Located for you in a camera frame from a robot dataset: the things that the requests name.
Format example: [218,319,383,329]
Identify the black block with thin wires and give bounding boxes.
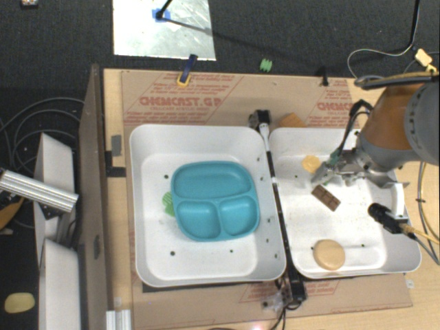
[274,276,307,309]
[248,109,273,130]

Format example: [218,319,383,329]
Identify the brown chocolate bar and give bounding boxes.
[311,184,342,212]

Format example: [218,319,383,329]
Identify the thin black and white rod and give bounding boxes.
[258,122,298,283]

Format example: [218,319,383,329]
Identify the yellow round biscuit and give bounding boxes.
[301,155,322,175]

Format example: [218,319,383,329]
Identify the brown cardboard board red print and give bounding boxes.
[120,69,414,320]

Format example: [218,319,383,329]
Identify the white plastic tray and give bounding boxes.
[129,123,287,287]
[268,126,423,280]

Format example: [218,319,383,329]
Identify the blue divided plate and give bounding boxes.
[170,160,261,243]

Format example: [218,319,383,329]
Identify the black cylinder on white bracket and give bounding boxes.
[367,181,412,235]

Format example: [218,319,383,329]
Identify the tan round bread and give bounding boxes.
[313,239,347,272]

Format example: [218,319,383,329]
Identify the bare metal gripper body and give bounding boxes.
[329,148,410,189]

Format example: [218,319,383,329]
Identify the pale yellow oval toy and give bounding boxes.
[3,291,36,314]

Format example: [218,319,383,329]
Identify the green ridged toy food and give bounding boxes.
[162,190,177,217]

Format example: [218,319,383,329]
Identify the orange square biscuit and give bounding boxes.
[278,112,307,129]

